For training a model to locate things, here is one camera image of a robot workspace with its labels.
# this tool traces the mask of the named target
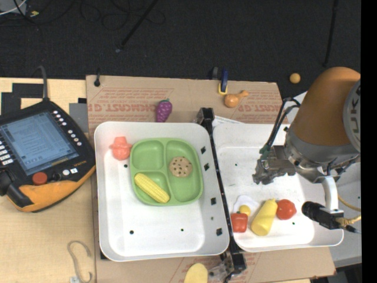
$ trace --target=black mat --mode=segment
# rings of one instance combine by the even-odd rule
[[[87,74],[274,81],[282,97],[325,69],[334,0],[28,0],[26,18],[0,15],[0,76]],[[339,0],[328,67],[361,71],[361,0]],[[299,84],[289,82],[298,72]]]

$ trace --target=yellow bottle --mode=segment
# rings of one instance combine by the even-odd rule
[[[277,211],[275,199],[267,200],[254,217],[250,229],[258,236],[266,236],[272,226]]]

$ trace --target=green divided tray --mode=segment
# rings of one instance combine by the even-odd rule
[[[174,157],[184,156],[193,170],[187,177],[175,177],[169,170]],[[203,176],[199,157],[194,147],[185,140],[172,138],[144,139],[133,144],[130,154],[130,172],[136,196],[148,205],[185,205],[197,200],[203,193]],[[142,173],[156,182],[170,196],[167,203],[156,202],[135,185],[134,177]]]

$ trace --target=white tray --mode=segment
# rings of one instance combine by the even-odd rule
[[[124,166],[129,159],[118,161],[109,149],[117,136],[125,136],[131,144],[153,137],[175,137],[189,142],[202,165],[202,196],[181,206],[151,206],[141,202],[131,185],[130,167]],[[97,127],[94,141],[100,247],[107,258],[121,262],[217,255],[227,249],[229,232],[205,128],[194,123],[109,121]]]
[[[343,230],[328,230],[310,220],[301,212],[306,201],[325,205],[325,193],[321,184],[315,185],[299,175],[281,176],[274,182],[263,185],[253,181],[259,150],[270,136],[271,124],[220,124],[214,128],[217,158],[223,181],[229,212],[241,195],[251,197],[259,206],[268,199],[291,200],[297,214],[289,220],[275,217],[267,236],[257,236],[250,230],[253,215],[249,218],[245,233],[234,233],[234,239],[247,252],[262,252],[278,249],[335,246],[343,239]],[[285,132],[280,130],[274,144],[283,145]]]

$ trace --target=red button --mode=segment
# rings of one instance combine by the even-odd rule
[[[36,172],[31,180],[35,186],[44,185],[47,182],[47,174],[44,172]]]

